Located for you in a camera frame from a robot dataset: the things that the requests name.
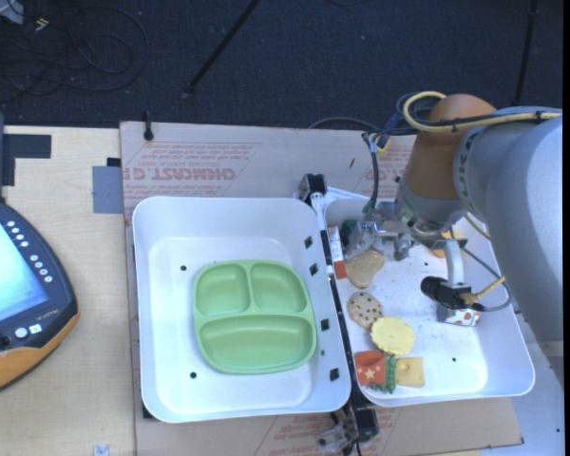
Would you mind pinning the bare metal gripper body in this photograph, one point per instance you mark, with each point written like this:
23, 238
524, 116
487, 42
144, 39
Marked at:
404, 226

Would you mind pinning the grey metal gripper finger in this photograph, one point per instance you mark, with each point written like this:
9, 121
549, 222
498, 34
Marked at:
402, 250
362, 238

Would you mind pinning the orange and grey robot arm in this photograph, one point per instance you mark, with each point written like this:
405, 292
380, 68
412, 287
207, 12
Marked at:
513, 197

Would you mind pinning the dark green toy vegetable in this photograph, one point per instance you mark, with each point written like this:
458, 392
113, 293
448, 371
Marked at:
347, 232

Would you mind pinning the white and orange carton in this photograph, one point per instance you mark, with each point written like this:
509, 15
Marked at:
337, 254

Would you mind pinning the tan bread slice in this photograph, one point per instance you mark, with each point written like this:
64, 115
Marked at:
363, 269

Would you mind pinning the orange round object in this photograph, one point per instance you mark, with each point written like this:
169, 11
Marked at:
440, 253

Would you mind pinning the thin black and white rod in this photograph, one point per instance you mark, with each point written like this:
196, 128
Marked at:
335, 292

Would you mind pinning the biscuit with green chips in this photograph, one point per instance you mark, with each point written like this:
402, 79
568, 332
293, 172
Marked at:
364, 309

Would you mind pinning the yellow round pineapple slice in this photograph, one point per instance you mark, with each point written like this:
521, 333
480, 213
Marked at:
392, 335

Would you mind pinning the white carton with red print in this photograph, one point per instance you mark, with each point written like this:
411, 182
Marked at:
465, 316

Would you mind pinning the white plastic tray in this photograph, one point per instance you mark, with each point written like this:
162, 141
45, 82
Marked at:
456, 349
171, 302

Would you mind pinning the brown cardboard board red print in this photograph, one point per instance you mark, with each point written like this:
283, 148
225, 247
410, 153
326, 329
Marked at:
275, 164

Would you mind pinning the yellow cheese wedge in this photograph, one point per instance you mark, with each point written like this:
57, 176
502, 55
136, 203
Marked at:
411, 373

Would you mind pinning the red packet with yellow star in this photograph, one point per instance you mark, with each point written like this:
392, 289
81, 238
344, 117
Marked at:
369, 369

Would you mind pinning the green divided plate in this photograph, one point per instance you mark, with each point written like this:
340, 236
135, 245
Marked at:
254, 335

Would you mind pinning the black cylinder on white bracket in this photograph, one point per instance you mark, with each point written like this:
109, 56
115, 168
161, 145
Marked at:
444, 292

